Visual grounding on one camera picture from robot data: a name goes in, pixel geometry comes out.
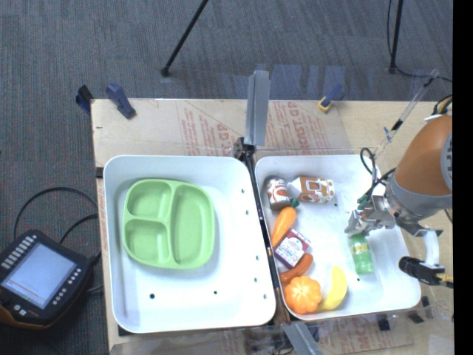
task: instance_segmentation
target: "gray carpet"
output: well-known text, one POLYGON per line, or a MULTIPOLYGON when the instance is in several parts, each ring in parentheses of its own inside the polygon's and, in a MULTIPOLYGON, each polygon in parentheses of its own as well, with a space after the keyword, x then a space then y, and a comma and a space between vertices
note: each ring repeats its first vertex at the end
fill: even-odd
MULTIPOLYGON (((96 198, 90 117, 75 102, 84 84, 95 98, 110 81, 129 98, 247 98, 248 76, 267 70, 271 99, 319 100, 341 83, 345 100, 392 101, 425 81, 411 75, 438 70, 423 100, 452 92, 453 0, 404 0, 394 72, 399 0, 210 0, 164 78, 201 1, 0 0, 0 249, 34 194, 68 186, 96 198)), ((54 191, 16 229, 58 240, 94 212, 79 194, 54 191)), ((64 245, 95 254, 97 220, 64 245)), ((94 271, 91 286, 102 283, 101 266, 94 271)), ((0 354, 59 353, 108 353, 100 291, 47 331, 0 325, 0 354)))

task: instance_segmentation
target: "wooden table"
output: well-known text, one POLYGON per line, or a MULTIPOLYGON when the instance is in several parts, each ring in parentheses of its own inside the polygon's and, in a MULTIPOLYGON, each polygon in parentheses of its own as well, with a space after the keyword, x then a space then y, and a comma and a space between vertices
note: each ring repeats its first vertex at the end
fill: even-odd
MULTIPOLYGON (((157 349, 168 351, 167 354, 198 355, 210 351, 216 354, 249 354, 245 349, 248 338, 245 330, 166 335, 173 339, 164 339, 159 334, 119 335, 111 306, 105 200, 103 179, 100 178, 106 162, 124 154, 229 156, 237 138, 244 137, 246 132, 245 100, 130 99, 130 103, 137 112, 130 120, 118 112, 113 101, 94 100, 91 103, 111 354, 155 354, 157 349)), ((258 147, 256 156, 358 154, 362 147, 376 149, 384 138, 384 129, 392 127, 407 104, 406 101, 336 101, 328 112, 321 112, 317 109, 317 101, 270 101, 266 143, 258 147)), ((409 142, 423 126, 423 119, 432 113, 434 104, 420 102, 411 111, 377 159, 382 172, 397 165, 409 142)), ((446 267, 446 272, 453 274, 452 224, 443 212, 422 223, 426 227, 444 230, 439 237, 440 263, 446 267)), ((425 259, 422 239, 403 234, 411 256, 425 259)), ((419 305, 417 310, 418 316, 423 316, 423 322, 415 324, 406 318, 409 312, 400 312, 399 321, 395 323, 399 323, 400 327, 409 327, 407 332, 397 331, 399 338, 383 339, 373 333, 362 335, 341 331, 338 336, 334 332, 331 340, 328 340, 329 336, 321 337, 320 348, 327 354, 364 351, 370 351, 370 354, 429 354, 433 348, 438 353, 453 354, 453 290, 424 284, 421 284, 421 289, 430 303, 427 308, 419 305), (429 317, 433 314, 434 318, 426 318, 425 314, 429 317)), ((257 328, 250 337, 267 335, 273 334, 266 332, 265 328, 257 328)))

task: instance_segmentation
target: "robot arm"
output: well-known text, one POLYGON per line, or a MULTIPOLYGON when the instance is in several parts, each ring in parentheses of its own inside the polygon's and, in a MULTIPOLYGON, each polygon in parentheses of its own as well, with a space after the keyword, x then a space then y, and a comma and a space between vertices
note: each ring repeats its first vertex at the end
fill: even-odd
POLYGON ((402 271, 428 285, 453 288, 438 265, 438 239, 441 230, 425 229, 419 221, 442 209, 452 209, 452 116, 434 115, 415 136, 396 169, 386 174, 383 196, 368 194, 350 215, 345 233, 348 237, 373 229, 398 225, 415 237, 423 237, 426 261, 403 257, 402 271))

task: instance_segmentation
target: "yellow banana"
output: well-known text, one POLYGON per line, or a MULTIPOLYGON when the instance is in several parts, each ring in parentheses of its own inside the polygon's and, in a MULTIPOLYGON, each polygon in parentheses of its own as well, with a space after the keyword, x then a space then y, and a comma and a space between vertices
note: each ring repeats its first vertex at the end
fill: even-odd
POLYGON ((317 311, 332 311, 337 308, 347 294, 347 277, 338 266, 332 267, 332 285, 327 295, 320 302, 317 311))

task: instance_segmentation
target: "green divided plate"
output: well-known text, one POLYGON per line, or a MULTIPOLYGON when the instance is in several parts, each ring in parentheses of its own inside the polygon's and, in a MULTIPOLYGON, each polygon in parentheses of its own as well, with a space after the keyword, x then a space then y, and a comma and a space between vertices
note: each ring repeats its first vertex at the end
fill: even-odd
POLYGON ((136 261, 161 268, 200 267, 214 252, 214 241, 214 205, 199 186, 143 179, 128 190, 123 244, 136 261))

